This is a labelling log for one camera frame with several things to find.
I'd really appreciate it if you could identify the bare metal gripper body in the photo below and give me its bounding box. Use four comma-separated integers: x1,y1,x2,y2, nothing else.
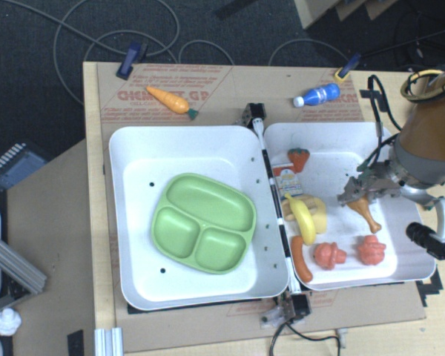
341,159,413,199

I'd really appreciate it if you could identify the brown chicken drumstick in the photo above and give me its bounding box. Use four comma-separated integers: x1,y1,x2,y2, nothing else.
346,194,383,235

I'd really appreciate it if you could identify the white plastic tray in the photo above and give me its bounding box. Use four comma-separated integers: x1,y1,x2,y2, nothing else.
262,121,438,292
108,124,291,312

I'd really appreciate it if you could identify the pale yellow cheese wedge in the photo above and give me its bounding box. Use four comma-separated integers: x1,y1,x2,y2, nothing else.
308,197,328,235

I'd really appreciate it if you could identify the yellow banana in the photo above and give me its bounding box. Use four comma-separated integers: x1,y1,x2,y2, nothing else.
284,192,317,246

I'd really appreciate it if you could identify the pink toy octopus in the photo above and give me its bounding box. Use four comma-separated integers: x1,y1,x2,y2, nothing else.
356,234,388,267
312,241,348,271

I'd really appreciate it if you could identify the orange and white carton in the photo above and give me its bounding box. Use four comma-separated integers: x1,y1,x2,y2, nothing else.
271,163,306,200

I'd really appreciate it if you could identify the red strawberry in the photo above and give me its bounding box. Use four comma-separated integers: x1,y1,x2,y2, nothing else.
286,147,312,174

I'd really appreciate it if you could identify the thin black and white rod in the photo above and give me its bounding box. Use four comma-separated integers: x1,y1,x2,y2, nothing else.
251,117,302,294

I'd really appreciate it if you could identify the orange sausage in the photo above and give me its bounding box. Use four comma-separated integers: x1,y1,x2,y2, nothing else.
290,234,314,284

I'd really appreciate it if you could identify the blue bottle with white cap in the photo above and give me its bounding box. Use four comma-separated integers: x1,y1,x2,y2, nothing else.
292,82,342,108

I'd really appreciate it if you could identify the green divided plate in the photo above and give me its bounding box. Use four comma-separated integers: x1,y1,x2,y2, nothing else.
150,172,258,275

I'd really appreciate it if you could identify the brown cardboard board red print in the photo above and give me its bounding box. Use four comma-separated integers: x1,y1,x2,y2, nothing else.
96,62,428,354

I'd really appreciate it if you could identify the orange carrot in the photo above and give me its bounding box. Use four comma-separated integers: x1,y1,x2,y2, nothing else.
145,85,200,121

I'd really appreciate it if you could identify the black cylinder on white bracket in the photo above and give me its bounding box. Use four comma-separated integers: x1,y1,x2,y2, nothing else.
400,183,445,261

